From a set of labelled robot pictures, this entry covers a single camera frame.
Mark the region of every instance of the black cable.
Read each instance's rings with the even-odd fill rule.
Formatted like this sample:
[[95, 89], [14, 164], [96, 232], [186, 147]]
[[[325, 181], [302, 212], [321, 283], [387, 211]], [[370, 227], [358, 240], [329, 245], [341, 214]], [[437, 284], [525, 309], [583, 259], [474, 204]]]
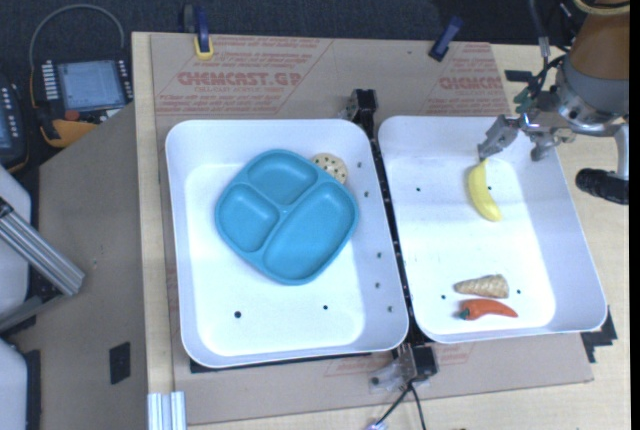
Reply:
[[122, 24], [120, 24], [120, 21], [118, 21], [118, 18], [116, 18], [111, 12], [109, 12], [106, 9], [103, 9], [102, 7], [99, 7], [97, 5], [92, 5], [90, 3], [76, 3], [73, 5], [66, 5], [64, 7], [59, 8], [58, 10], [53, 11], [46, 18], [44, 18], [40, 22], [40, 24], [36, 27], [35, 32], [33, 32], [33, 35], [31, 36], [31, 42], [29, 43], [29, 67], [31, 68], [31, 71], [34, 70], [34, 65], [35, 65], [34, 59], [33, 59], [33, 50], [36, 45], [36, 39], [38, 38], [38, 35], [40, 34], [41, 30], [49, 21], [51, 21], [53, 18], [55, 18], [59, 14], [68, 12], [70, 10], [77, 10], [77, 9], [94, 10], [97, 12], [101, 12], [102, 14], [107, 16], [109, 19], [111, 19], [111, 21], [113, 21], [113, 23], [118, 28], [118, 32], [120, 34], [120, 49], [124, 49], [125, 47], [124, 29], [122, 28]]
[[531, 82], [529, 82], [529, 97], [535, 99], [542, 91], [544, 82], [547, 80], [547, 73], [556, 67], [558, 67], [564, 60], [566, 55], [560, 55], [549, 62], [548, 59], [544, 59], [542, 70], [535, 76]]
[[407, 396], [407, 394], [409, 393], [410, 390], [410, 386], [411, 386], [411, 380], [409, 381], [409, 383], [407, 384], [407, 387], [405, 388], [404, 391], [402, 391], [402, 394], [400, 396], [398, 396], [398, 399], [393, 402], [393, 404], [391, 405], [391, 407], [389, 407], [387, 409], [387, 412], [384, 413], [384, 415], [374, 423], [374, 426], [378, 426], [380, 423], [382, 423], [385, 419], [387, 419], [387, 417], [389, 417], [389, 415], [395, 410], [395, 408], [400, 405], [400, 402], [402, 400], [404, 400], [404, 397]]
[[[575, 38], [575, 36], [578, 33], [578, 30], [580, 29], [580, 24], [573, 19], [573, 15], [571, 14], [571, 12], [569, 11], [569, 8], [567, 7], [567, 3], [569, 1], [570, 0], [551, 0], [552, 4], [550, 6], [550, 9], [545, 14], [544, 19], [541, 20], [543, 24], [543, 30], [545, 32], [548, 32], [549, 29], [551, 28], [551, 22], [554, 16], [558, 14], [559, 31], [560, 31], [560, 37], [558, 39], [560, 41], [564, 41], [564, 43], [567, 45], [573, 42], [573, 39]], [[559, 44], [553, 44], [553, 45], [560, 48], [565, 53], [568, 51], [567, 46], [559, 45]]]
[[540, 14], [538, 10], [538, 3], [536, 0], [527, 0], [527, 5], [529, 8], [529, 14], [531, 16], [531, 20], [533, 21], [533, 26], [536, 30], [536, 34], [538, 39], [546, 38], [548, 36], [547, 31], [540, 20]]
[[411, 379], [409, 380], [409, 382], [407, 382], [407, 387], [405, 387], [404, 391], [402, 391], [402, 393], [400, 394], [400, 396], [398, 396], [398, 399], [393, 402], [393, 404], [391, 405], [391, 407], [389, 407], [387, 409], [387, 412], [384, 413], [384, 415], [373, 424], [373, 427], [377, 427], [378, 425], [380, 425], [385, 419], [387, 419], [387, 417], [389, 417], [389, 415], [396, 409], [396, 407], [398, 405], [400, 405], [400, 402], [402, 402], [402, 400], [404, 400], [405, 396], [407, 396], [407, 394], [409, 394], [409, 391], [411, 391], [413, 393], [414, 398], [416, 399], [416, 404], [418, 405], [418, 414], [420, 415], [420, 425], [422, 426], [423, 430], [427, 430], [427, 425], [425, 423], [425, 419], [424, 419], [424, 414], [422, 412], [422, 405], [420, 404], [420, 398], [418, 397], [418, 393], [415, 389], [415, 387], [413, 386], [413, 382], [415, 379]]
[[413, 382], [409, 382], [409, 387], [413, 392], [413, 397], [416, 399], [416, 405], [418, 406], [418, 414], [420, 415], [420, 426], [422, 426], [422, 430], [427, 430], [427, 424], [424, 421], [424, 414], [422, 413], [422, 404], [420, 403], [420, 398], [418, 398], [418, 392], [416, 388], [413, 387]]

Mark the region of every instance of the monitor screen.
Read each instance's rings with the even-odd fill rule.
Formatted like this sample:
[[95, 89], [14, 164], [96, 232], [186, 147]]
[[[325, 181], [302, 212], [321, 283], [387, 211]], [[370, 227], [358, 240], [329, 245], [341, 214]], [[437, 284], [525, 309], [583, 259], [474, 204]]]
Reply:
[[7, 114], [0, 105], [0, 147], [8, 148], [11, 146], [11, 135], [9, 130], [9, 123], [7, 122]]
[[58, 79], [69, 110], [91, 111], [125, 105], [118, 70], [112, 60], [59, 64]]

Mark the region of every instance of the banana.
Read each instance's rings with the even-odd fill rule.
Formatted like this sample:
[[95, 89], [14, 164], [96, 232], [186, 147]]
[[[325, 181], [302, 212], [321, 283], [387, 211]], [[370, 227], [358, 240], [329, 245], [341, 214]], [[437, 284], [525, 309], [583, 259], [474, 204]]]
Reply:
[[491, 197], [489, 188], [487, 187], [486, 166], [488, 161], [489, 159], [485, 158], [471, 169], [471, 172], [469, 172], [469, 176], [467, 177], [467, 184], [469, 186], [471, 202], [473, 202], [478, 213], [487, 220], [498, 222], [499, 220], [502, 220], [502, 213], [500, 212], [500, 208], [498, 208], [496, 202], [493, 200], [493, 197]]

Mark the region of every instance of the blue divided plate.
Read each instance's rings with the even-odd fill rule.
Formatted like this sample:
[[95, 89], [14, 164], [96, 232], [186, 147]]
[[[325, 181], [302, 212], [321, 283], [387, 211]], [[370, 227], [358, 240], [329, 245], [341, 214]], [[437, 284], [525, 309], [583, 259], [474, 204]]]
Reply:
[[304, 284], [347, 244], [358, 205], [309, 160], [274, 149], [251, 160], [224, 189], [215, 221], [224, 241], [266, 276]]

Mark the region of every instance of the red chili pepper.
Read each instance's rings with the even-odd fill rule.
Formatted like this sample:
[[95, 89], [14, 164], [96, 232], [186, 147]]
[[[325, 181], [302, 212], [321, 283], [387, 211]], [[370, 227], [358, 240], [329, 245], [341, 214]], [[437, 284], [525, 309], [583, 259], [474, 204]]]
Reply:
[[518, 313], [516, 313], [508, 305], [488, 298], [474, 298], [471, 300], [465, 300], [462, 303], [459, 316], [463, 320], [477, 320], [478, 318], [486, 314], [510, 316], [511, 318], [518, 317]]

